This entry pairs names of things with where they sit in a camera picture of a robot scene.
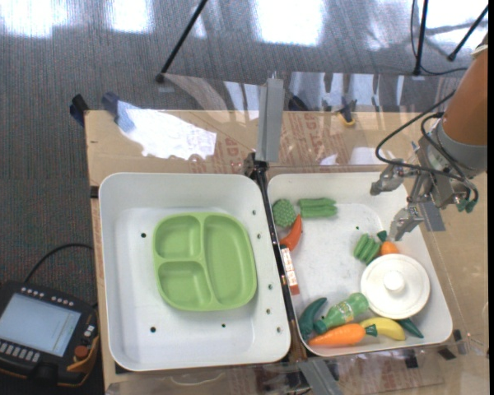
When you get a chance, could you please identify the orange chili pepper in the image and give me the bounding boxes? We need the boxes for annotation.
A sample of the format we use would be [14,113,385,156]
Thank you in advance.
[278,214,304,253]

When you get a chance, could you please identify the green broccoli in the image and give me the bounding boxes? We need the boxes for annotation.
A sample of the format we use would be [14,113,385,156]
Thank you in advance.
[271,198,298,229]

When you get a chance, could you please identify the yellow banana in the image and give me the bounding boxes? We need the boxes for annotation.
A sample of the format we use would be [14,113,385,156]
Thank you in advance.
[358,316,408,342]

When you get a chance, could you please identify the green divided plate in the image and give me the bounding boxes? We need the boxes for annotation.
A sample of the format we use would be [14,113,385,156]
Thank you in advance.
[151,211,259,313]

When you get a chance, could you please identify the white plastic tray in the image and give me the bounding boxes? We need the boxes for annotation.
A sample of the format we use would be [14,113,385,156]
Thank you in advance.
[266,172,454,358]
[97,172,292,373]

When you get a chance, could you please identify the small orange carrot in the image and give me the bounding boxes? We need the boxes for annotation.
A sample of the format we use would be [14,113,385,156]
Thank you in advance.
[375,230,401,257]

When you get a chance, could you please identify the red and white packet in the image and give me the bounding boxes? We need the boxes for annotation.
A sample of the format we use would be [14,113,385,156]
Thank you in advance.
[280,246,301,296]

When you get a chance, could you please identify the white bowl with lid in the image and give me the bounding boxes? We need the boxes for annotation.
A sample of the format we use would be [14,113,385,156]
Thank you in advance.
[359,253,431,321]

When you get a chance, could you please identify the green bottle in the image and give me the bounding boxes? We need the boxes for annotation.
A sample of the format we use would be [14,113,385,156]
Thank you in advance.
[313,291,371,335]

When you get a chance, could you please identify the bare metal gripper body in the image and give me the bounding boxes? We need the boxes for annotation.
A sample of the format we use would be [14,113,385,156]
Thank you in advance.
[409,136,473,210]

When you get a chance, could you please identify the large orange carrot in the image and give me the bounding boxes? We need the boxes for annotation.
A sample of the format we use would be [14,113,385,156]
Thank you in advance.
[307,323,379,349]

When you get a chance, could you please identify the brown cardboard board red print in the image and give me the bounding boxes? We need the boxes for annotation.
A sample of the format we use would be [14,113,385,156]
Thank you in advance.
[84,109,489,395]

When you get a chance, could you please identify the black block with thin wires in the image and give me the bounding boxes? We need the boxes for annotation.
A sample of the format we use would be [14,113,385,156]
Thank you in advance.
[242,153,269,180]

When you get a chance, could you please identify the green bean pods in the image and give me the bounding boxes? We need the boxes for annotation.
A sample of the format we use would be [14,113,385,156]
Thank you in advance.
[352,233,382,265]
[297,197,339,220]

